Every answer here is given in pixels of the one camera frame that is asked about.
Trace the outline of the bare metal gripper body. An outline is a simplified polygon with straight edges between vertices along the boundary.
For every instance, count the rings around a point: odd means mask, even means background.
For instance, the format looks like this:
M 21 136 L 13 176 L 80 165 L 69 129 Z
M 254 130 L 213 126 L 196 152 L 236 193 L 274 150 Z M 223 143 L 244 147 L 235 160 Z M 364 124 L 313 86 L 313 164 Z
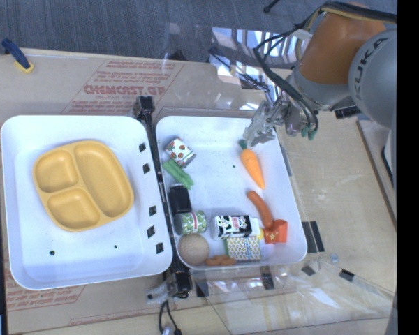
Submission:
M 271 135 L 275 126 L 284 126 L 289 135 L 300 133 L 301 111 L 288 100 L 264 100 L 253 115 L 253 135 Z

